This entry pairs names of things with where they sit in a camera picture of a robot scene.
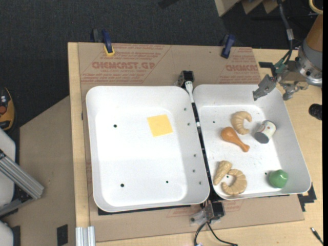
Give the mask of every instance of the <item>orange and black tool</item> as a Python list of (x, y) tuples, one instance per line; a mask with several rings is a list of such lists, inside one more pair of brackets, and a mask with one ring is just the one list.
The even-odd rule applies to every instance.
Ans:
[(9, 91), (0, 86), (0, 128), (8, 131), (15, 120), (15, 107)]

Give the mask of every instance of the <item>black fabric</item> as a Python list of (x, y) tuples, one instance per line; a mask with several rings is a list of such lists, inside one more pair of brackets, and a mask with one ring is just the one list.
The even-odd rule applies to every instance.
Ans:
[[(287, 49), (280, 20), (260, 5), (241, 4), (219, 17), (214, 0), (0, 0), (0, 84), (10, 91), (21, 126), (69, 95), (67, 42), (88, 42), (106, 28), (114, 43), (217, 46), (226, 34), (236, 46)], [(295, 37), (305, 38), (314, 18), (307, 0), (284, 2)], [(270, 14), (278, 16), (277, 10)]]

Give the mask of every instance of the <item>empty white tray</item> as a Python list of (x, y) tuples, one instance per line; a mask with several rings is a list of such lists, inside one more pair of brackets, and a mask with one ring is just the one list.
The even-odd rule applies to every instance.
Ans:
[[(221, 183), (214, 186), (215, 192), (224, 199), (304, 193), (311, 186), (310, 175), (281, 93), (274, 89), (254, 101), (252, 92), (257, 88), (257, 85), (200, 85), (194, 90), (212, 178), (218, 163), (228, 160), (232, 168), (241, 170), (248, 181), (245, 192), (237, 196), (227, 195)], [(244, 127), (251, 130), (250, 134), (238, 134), (250, 146), (248, 152), (243, 152), (239, 146), (222, 140), (220, 136), (223, 128), (232, 126), (232, 115), (238, 111), (247, 111), (253, 118), (252, 122), (244, 122)], [(254, 138), (254, 133), (264, 120), (272, 121), (277, 127), (267, 144), (261, 144)], [(279, 169), (289, 175), (282, 189), (274, 188), (269, 183), (270, 172)], [(222, 181), (231, 184), (233, 178), (226, 175)]]
[[(190, 205), (208, 198), (195, 118), (184, 89), (98, 86), (88, 92), (86, 105), (93, 195), (100, 209)], [(161, 129), (167, 120), (168, 133)]]

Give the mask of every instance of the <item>cardboard sheet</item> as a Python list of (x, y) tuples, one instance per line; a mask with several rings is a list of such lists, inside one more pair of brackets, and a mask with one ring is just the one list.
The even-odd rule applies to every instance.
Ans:
[[(191, 207), (99, 215), (92, 195), (92, 171), (86, 93), (98, 85), (173, 85), (182, 70), (194, 72), (194, 87), (200, 84), (258, 84), (260, 76), (251, 48), (234, 47), (228, 59), (222, 47), (114, 44), (115, 55), (106, 57), (102, 44), (78, 43), (81, 100), (91, 225), (97, 242), (194, 232)], [(224, 201), (226, 216), (215, 229), (304, 219), (297, 195)]]

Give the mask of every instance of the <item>orange object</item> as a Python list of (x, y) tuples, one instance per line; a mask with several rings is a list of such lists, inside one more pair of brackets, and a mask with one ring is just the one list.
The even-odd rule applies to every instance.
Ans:
[(221, 137), (227, 142), (234, 143), (241, 147), (244, 152), (247, 152), (250, 149), (250, 146), (243, 143), (240, 138), (237, 136), (236, 131), (232, 127), (226, 127), (221, 131)]

